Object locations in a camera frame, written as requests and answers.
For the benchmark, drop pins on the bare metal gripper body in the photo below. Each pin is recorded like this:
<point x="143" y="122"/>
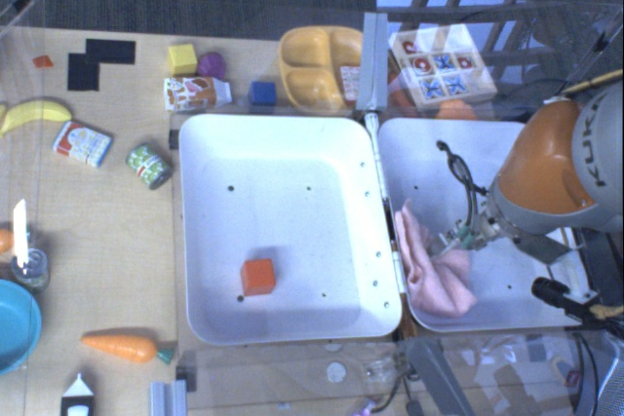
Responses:
<point x="475" y="229"/>

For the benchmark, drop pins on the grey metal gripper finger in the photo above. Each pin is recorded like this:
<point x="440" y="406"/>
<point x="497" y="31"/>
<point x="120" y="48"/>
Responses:
<point x="439" y="250"/>
<point x="444" y="238"/>

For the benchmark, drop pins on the pink cloth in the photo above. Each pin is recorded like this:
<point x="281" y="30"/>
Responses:
<point x="434" y="282"/>

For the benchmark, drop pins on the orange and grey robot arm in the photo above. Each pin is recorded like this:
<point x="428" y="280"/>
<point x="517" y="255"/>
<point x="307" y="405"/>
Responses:
<point x="541" y="170"/>

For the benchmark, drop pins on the white plastic tray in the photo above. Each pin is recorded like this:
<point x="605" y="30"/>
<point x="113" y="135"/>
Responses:
<point x="429" y="161"/>
<point x="292" y="219"/>

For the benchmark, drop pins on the orange toy food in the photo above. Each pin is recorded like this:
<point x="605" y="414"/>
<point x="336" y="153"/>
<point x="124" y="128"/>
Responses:
<point x="456" y="111"/>

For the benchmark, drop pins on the clear plastic bottle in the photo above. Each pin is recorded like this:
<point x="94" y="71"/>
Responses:
<point x="382" y="371"/>

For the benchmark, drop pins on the noughts and crosses board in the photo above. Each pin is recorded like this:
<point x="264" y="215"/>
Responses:
<point x="441" y="68"/>

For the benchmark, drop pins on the small white and red packet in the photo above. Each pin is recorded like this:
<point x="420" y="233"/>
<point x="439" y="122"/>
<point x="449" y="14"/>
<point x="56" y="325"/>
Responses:
<point x="350" y="84"/>

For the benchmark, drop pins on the red cube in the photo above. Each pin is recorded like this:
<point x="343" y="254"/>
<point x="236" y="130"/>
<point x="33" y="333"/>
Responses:
<point x="257" y="276"/>

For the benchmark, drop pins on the yellow divided plate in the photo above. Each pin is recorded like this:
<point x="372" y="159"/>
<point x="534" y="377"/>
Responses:
<point x="312" y="63"/>

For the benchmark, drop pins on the blue cube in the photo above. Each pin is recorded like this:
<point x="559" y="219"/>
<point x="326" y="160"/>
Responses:
<point x="262" y="93"/>

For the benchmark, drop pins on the white and brown milk carton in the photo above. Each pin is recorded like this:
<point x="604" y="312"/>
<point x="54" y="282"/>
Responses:
<point x="195" y="93"/>

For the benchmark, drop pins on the purple grapes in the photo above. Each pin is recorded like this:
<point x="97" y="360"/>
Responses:
<point x="212" y="65"/>

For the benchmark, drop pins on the green can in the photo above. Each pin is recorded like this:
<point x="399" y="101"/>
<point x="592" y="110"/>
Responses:
<point x="148" y="165"/>

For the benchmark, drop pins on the yellow cube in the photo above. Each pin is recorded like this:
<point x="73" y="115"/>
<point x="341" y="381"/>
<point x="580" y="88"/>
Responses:
<point x="182" y="59"/>

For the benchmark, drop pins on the orange carrot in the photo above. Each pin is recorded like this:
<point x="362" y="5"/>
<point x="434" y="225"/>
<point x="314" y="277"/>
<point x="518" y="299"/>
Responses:
<point x="122" y="346"/>

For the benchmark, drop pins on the white red and blue packet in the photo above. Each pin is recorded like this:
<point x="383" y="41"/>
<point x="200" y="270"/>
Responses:
<point x="82" y="144"/>

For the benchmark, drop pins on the white and black carton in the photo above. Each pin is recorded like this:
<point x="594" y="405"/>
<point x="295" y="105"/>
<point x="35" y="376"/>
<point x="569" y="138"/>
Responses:
<point x="77" y="397"/>

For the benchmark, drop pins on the clear glass jar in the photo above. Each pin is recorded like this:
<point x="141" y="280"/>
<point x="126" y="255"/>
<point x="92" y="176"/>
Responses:
<point x="30" y="273"/>

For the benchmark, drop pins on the yellow banana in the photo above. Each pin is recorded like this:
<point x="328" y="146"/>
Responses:
<point x="34" y="113"/>

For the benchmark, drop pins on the blue bowl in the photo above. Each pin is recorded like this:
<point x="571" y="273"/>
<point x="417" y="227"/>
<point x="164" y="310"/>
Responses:
<point x="17" y="326"/>

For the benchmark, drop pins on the black cylinder on white bracket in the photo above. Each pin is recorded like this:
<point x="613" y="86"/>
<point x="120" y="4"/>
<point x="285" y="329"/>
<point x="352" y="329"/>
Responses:
<point x="551" y="290"/>

